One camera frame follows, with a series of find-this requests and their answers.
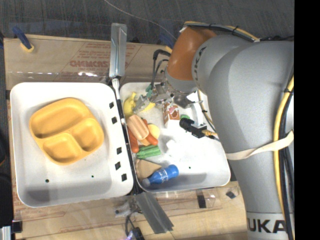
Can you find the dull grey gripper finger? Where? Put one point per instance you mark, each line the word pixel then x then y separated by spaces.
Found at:
pixel 139 101
pixel 145 107

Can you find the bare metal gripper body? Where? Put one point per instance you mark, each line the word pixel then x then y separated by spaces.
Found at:
pixel 162 95

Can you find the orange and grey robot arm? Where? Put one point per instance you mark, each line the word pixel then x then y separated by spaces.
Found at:
pixel 240 104

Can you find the yellow banana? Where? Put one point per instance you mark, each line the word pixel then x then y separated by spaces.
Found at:
pixel 128 105

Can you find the brown and white carton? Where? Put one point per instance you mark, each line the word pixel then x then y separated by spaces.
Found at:
pixel 171 114

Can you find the toy hot dog bun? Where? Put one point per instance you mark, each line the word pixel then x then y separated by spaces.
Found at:
pixel 137 127

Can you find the yellow round biscuit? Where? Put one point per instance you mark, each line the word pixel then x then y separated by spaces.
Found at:
pixel 154 131

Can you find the green round toy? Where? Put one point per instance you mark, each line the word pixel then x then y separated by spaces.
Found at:
pixel 184 116

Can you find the orange sausage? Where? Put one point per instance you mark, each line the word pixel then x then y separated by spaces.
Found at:
pixel 133 141
pixel 152 139

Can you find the green toy beans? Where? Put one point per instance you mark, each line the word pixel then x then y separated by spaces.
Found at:
pixel 149 152

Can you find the tan pizza slice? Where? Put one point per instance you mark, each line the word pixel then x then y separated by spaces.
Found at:
pixel 146 169

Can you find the blue bottle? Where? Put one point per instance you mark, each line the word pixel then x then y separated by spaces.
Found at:
pixel 162 175

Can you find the white plastic tray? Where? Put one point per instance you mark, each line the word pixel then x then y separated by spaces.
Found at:
pixel 75 184
pixel 195 159

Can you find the brown cardboard board red print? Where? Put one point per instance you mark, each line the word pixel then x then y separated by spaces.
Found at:
pixel 75 56

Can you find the yellow divided plate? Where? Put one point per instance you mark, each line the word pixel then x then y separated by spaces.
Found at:
pixel 65 131

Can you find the black cylinder on white bracket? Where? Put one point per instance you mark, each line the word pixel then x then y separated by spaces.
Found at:
pixel 191 126

